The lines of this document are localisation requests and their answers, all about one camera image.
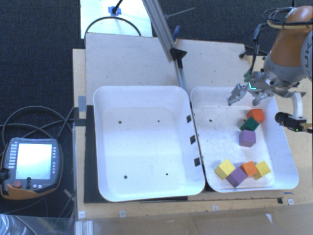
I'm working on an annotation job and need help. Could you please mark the thin black rod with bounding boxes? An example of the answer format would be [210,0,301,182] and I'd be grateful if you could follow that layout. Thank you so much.
[188,92,207,192]

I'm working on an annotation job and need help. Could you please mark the white plastic tray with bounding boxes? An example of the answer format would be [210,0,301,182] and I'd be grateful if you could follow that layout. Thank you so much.
[92,85,206,203]
[190,86,300,194]

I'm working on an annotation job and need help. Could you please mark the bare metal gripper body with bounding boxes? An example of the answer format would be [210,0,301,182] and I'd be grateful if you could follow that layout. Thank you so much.
[245,70,301,98]

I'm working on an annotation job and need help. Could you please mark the orange cube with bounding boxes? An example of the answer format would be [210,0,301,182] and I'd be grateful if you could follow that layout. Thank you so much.
[240,161,259,178]
[246,108,266,124]

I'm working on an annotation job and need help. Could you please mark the purple cube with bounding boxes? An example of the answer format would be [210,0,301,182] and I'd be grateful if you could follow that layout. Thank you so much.
[225,166,248,188]
[238,129,257,148]

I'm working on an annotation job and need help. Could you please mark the green cube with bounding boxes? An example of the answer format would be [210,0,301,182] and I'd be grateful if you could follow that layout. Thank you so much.
[239,117,260,132]

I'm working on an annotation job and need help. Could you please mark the black cylinder on white bracket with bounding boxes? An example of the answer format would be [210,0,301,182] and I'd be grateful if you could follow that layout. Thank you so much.
[274,91,308,133]

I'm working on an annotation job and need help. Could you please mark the yellow cube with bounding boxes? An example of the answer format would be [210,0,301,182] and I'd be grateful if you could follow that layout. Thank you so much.
[252,160,272,181]
[214,158,236,181]

